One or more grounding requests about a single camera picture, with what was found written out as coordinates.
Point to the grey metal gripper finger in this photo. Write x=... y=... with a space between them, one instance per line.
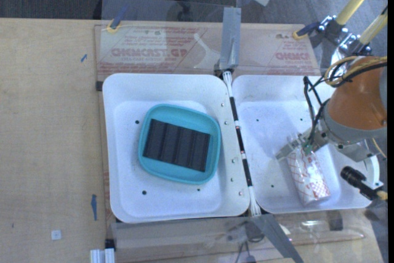
x=296 y=140
x=284 y=152

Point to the black cylinder on white bracket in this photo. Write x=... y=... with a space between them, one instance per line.
x=357 y=178

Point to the teal plastic dish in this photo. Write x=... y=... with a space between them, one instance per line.
x=180 y=177

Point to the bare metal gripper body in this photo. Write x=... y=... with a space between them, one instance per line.
x=324 y=138

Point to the white plastic tray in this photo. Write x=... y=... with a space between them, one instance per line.
x=172 y=203
x=271 y=138

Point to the brown cardboard board red print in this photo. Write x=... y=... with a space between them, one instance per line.
x=184 y=49

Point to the black ribbed rectangular block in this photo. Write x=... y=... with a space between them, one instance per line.
x=177 y=144

